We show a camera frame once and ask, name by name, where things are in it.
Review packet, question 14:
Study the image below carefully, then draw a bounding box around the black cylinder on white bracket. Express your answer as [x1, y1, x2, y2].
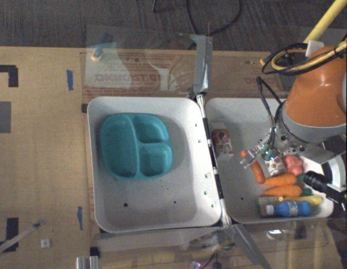
[303, 153, 347, 205]

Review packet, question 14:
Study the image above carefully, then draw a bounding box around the yellow banana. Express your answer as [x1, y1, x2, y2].
[283, 194, 323, 207]

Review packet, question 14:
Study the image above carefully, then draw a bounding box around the black and white thin rod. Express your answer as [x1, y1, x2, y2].
[195, 94, 233, 227]

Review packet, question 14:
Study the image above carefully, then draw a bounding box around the white carton with orange print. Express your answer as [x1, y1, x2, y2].
[266, 157, 288, 177]

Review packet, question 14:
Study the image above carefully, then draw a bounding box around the teal divided plate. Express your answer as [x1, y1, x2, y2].
[100, 112, 174, 182]

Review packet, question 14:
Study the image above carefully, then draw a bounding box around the green and brown can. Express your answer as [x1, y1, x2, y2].
[256, 196, 285, 218]

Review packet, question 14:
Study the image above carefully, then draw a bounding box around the brown cardboard board, red print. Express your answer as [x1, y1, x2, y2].
[79, 50, 294, 236]

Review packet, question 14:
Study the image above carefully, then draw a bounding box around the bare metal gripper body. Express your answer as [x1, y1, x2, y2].
[253, 127, 306, 163]

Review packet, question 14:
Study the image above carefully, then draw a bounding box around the brown and white carton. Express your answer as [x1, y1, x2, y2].
[210, 122, 235, 160]

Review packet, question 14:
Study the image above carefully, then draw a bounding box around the orange sausage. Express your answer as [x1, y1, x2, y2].
[240, 149, 266, 185]

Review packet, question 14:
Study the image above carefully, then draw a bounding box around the orange carrot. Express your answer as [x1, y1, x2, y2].
[262, 172, 305, 187]
[262, 184, 312, 198]

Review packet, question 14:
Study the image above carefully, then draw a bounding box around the white plastic tray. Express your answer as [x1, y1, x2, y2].
[204, 97, 335, 225]
[86, 96, 223, 234]

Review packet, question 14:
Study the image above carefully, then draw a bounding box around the pink biscuit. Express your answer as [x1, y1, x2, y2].
[282, 154, 304, 177]

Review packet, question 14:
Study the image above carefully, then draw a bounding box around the blue bottle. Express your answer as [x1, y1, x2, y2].
[265, 200, 313, 219]

